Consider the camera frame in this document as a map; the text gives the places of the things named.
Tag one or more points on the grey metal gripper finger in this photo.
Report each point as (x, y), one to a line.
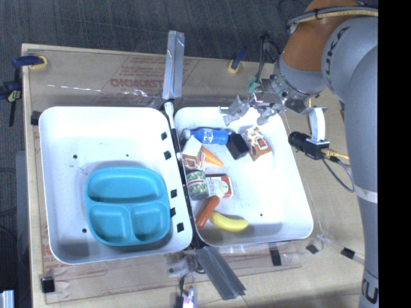
(265, 114)
(237, 109)

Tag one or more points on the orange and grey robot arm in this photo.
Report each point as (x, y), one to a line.
(356, 75)

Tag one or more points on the orange sausage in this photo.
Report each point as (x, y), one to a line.
(207, 212)

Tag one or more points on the orange and white carton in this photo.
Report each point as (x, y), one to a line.
(192, 156)
(257, 143)

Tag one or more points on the blue divided plate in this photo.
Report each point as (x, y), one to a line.
(128, 204)

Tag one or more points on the brown cardboard board red print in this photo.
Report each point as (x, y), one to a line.
(96, 75)

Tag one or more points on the white plastic tray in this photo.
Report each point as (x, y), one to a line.
(276, 191)
(106, 133)

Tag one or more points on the yellow banana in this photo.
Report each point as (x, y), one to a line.
(229, 222)

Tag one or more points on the black cylinder on white bracket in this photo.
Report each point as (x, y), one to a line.
(306, 143)

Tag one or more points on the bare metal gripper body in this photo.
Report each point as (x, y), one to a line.
(273, 96)

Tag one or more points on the orange carrot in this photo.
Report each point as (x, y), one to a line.
(212, 159)

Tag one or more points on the black box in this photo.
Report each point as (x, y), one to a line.
(237, 146)

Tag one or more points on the red and white carton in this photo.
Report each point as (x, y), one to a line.
(221, 186)

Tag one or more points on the green and white can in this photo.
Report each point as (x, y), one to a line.
(196, 184)

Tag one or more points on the blue plastic bottle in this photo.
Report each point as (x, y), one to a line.
(210, 136)

